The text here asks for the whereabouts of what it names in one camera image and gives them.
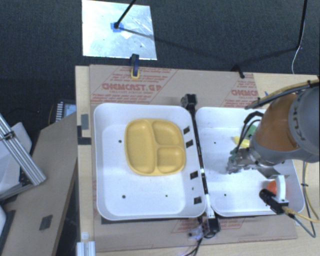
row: yellow plate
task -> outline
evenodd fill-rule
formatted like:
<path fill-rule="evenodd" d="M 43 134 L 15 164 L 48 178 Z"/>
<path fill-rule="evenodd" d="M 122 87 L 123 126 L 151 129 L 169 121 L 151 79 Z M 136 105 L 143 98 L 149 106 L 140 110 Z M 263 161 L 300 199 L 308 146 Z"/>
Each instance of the yellow plate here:
<path fill-rule="evenodd" d="M 137 119 L 125 128 L 124 148 L 129 167 L 137 174 L 175 174 L 186 164 L 180 129 L 162 119 Z"/>

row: metal plate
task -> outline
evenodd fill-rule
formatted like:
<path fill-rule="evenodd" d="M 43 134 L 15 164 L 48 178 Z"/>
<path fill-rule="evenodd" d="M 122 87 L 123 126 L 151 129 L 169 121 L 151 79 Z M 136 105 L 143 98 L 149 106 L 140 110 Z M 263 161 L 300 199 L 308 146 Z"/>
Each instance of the metal plate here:
<path fill-rule="evenodd" d="M 142 60 L 157 60 L 150 7 L 133 5 L 120 23 L 113 24 L 128 4 L 82 0 L 83 55 L 128 59 L 132 54 Z"/>

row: orange object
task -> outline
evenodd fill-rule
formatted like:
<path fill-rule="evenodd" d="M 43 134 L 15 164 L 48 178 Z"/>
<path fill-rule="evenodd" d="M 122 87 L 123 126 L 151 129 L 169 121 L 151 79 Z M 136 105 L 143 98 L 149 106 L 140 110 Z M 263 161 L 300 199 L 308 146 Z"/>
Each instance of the orange object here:
<path fill-rule="evenodd" d="M 276 181 L 273 180 L 273 181 L 270 181 L 268 183 L 268 185 L 266 185 L 266 189 L 271 191 L 272 193 L 274 193 L 275 195 L 277 194 L 277 184 L 276 184 Z"/>

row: black rod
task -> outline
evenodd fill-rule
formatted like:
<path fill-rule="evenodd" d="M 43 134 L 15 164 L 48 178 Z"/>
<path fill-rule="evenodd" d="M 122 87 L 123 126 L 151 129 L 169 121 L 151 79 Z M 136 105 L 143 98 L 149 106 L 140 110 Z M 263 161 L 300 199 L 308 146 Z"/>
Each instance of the black rod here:
<path fill-rule="evenodd" d="M 302 35 L 304 32 L 304 26 L 305 26 L 305 20 L 306 20 L 307 4 L 308 4 L 308 0 L 304 0 L 302 18 L 301 18 L 301 24 L 300 24 L 299 41 L 298 41 L 298 45 L 296 46 L 297 48 L 299 48 L 299 46 L 301 45 L 301 41 L 302 41 Z"/>
<path fill-rule="evenodd" d="M 114 23 L 114 28 L 118 29 L 120 22 L 123 20 L 123 18 L 126 16 L 126 14 L 129 12 L 129 10 L 131 9 L 131 7 L 135 4 L 137 0 L 132 0 L 132 2 L 129 4 L 129 6 L 127 7 L 127 9 L 124 11 L 124 13 L 122 14 L 122 16 L 120 17 L 120 19 Z"/>

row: dark floor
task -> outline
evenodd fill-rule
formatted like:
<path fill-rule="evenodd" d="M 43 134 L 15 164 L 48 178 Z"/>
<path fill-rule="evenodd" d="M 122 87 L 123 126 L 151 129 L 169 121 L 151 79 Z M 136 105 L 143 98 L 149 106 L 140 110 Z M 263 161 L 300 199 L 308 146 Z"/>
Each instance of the dark floor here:
<path fill-rule="evenodd" d="M 150 6 L 158 58 L 141 66 L 229 71 L 238 64 L 244 72 L 292 73 L 302 0 L 137 4 Z M 296 74 L 319 74 L 319 10 L 319 0 L 308 1 Z M 22 122 L 32 138 L 48 125 L 58 99 L 75 99 L 76 65 L 128 64 L 82 56 L 80 0 L 1 0 L 0 42 L 0 113 L 10 125 Z"/>

